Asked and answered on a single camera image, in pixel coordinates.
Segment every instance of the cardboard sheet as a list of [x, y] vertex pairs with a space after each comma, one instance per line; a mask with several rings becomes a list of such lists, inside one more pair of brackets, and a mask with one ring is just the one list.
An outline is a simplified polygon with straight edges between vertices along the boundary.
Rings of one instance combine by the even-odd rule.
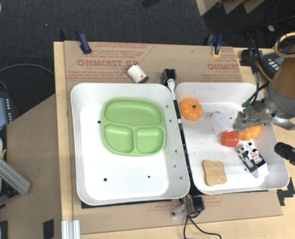
[[[82, 82], [133, 83], [126, 71], [136, 63], [149, 76], [148, 83], [157, 83], [164, 69], [176, 70], [176, 84], [242, 82], [234, 49], [222, 47], [220, 58], [213, 58], [210, 46], [90, 42], [92, 53], [84, 55], [79, 45], [64, 42], [73, 213], [74, 219], [81, 221], [81, 233], [182, 225], [183, 220], [170, 217], [171, 210], [180, 205], [179, 200], [84, 208], [76, 191], [70, 93]], [[205, 211], [195, 220], [199, 223], [282, 214], [276, 191], [204, 195], [203, 201]]]

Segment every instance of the black floor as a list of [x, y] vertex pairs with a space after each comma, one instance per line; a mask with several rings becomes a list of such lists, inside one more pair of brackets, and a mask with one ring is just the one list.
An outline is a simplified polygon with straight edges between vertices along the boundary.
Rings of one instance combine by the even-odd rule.
[[[261, 48], [271, 48], [284, 33], [295, 31], [295, 18], [247, 33], [259, 26], [295, 15], [295, 0], [266, 0], [250, 14], [242, 5], [226, 14], [218, 3], [200, 16], [196, 0], [0, 0], [0, 69], [36, 64], [53, 72], [53, 42], [65, 28], [80, 27], [89, 41], [202, 45], [210, 34], [222, 34], [223, 45], [247, 47], [248, 36]], [[14, 97], [19, 115], [54, 93], [54, 78], [46, 70], [22, 66], [0, 72], [0, 81]]]

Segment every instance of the yellow cable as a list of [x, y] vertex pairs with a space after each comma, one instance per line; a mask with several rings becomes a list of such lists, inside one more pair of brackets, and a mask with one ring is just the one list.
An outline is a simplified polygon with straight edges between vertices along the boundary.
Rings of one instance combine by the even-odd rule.
[[281, 36], [278, 41], [275, 43], [275, 46], [274, 46], [274, 49], [275, 49], [275, 53], [277, 55], [279, 55], [280, 57], [283, 57], [283, 58], [295, 58], [295, 53], [289, 53], [289, 54], [285, 54], [285, 53], [282, 53], [280, 50], [279, 50], [279, 44], [284, 41], [285, 39], [287, 39], [288, 37], [290, 36], [295, 36], [295, 32], [292, 32], [292, 33], [288, 33], [288, 34], [284, 34], [283, 36]]

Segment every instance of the robotic arm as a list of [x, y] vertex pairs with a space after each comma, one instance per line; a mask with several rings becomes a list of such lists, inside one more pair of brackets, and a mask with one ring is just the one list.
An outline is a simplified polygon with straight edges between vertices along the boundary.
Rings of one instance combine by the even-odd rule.
[[[273, 79], [267, 83], [264, 98], [251, 103], [249, 99], [243, 104], [245, 108], [238, 113], [233, 125], [236, 132], [246, 131], [254, 125], [269, 125], [271, 122], [287, 130], [295, 130], [295, 124], [291, 122], [295, 117], [295, 45], [289, 53], [284, 54], [278, 50], [279, 42], [275, 45], [275, 51], [284, 60]], [[295, 165], [295, 148], [279, 142], [274, 150]]]

